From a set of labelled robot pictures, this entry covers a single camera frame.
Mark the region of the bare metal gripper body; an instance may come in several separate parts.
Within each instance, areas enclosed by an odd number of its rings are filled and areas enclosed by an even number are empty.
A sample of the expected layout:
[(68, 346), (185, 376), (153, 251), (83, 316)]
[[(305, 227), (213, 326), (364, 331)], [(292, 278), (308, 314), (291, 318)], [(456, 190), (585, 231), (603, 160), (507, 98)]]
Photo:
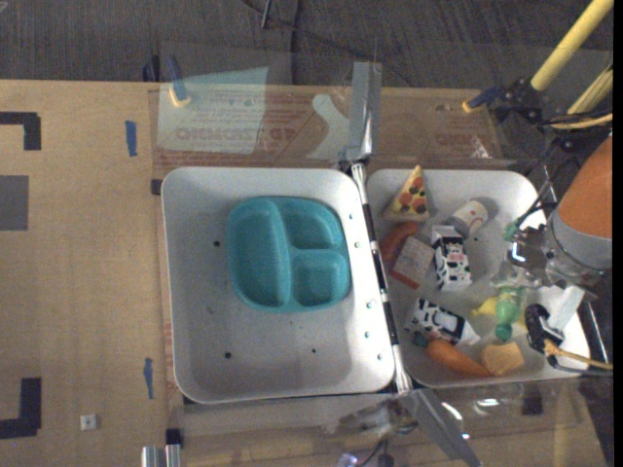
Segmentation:
[(515, 233), (508, 260), (538, 286), (593, 287), (603, 278), (603, 239), (548, 222)]

